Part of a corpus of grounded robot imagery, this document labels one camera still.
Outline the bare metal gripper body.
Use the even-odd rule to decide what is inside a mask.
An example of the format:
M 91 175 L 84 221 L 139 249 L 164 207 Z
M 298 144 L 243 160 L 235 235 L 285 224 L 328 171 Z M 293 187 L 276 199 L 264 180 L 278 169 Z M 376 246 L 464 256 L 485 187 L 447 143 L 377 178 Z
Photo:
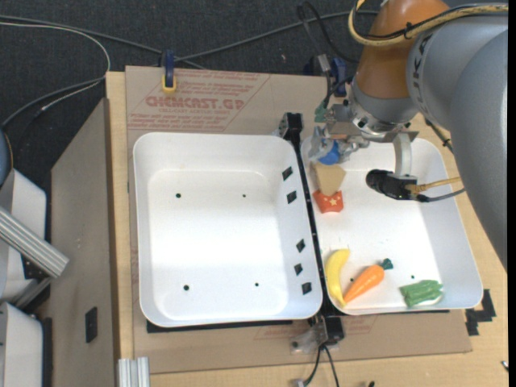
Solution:
M 410 135 L 405 124 L 381 120 L 355 104 L 334 104 L 324 113 L 324 122 L 329 138 L 346 142 L 393 142 L 397 135 Z

